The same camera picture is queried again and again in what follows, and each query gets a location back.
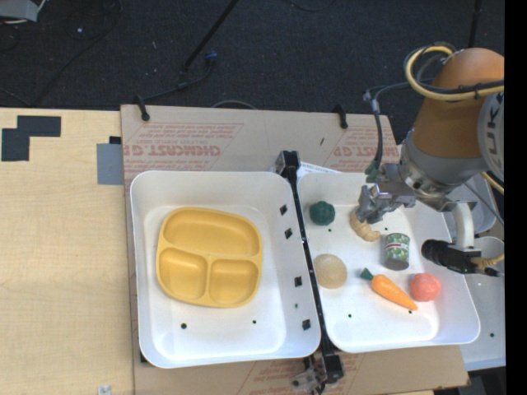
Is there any green and white can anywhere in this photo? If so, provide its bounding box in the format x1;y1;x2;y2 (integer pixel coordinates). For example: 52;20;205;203
383;232;412;272

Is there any thin black rod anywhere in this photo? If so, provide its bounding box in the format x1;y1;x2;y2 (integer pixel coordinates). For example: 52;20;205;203
284;165;335;372

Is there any brown cardboard board red print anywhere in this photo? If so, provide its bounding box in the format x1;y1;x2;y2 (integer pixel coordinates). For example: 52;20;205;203
119;104;471;395

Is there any green broccoli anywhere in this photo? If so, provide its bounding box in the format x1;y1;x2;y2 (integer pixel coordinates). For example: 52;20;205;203
309;200;337;227

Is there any yellow divided plate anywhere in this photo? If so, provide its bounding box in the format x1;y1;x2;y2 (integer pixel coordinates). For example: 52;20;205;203
155;206;264;309

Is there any black block with thin wires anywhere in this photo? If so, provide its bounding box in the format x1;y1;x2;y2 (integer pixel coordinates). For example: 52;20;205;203
273;150;301;177
303;353;345;386

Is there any white printed paper slip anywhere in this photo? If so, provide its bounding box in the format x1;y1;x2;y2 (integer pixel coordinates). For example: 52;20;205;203
299;161;343;176

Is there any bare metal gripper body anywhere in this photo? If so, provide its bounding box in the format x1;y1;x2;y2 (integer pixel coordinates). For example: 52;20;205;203
372;161;456;212

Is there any orange carrot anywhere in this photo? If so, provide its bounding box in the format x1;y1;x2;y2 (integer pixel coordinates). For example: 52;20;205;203
360;267;419;312

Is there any black cylinder on white bracket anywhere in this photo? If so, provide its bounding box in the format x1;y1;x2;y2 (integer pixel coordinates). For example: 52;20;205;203
420;199;483;275

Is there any beige round bread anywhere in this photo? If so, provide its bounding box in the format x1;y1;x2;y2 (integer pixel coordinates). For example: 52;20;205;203
312;253;348;290

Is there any orange round fruit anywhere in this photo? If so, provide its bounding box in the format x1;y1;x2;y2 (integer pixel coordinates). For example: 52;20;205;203
408;272;442;303

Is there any white plastic tray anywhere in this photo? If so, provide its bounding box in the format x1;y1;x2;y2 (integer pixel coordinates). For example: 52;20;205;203
129;170;323;369
296;170;482;354

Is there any beige croissant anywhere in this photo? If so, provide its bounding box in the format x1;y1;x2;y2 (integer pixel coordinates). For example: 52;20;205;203
349;210;382;243

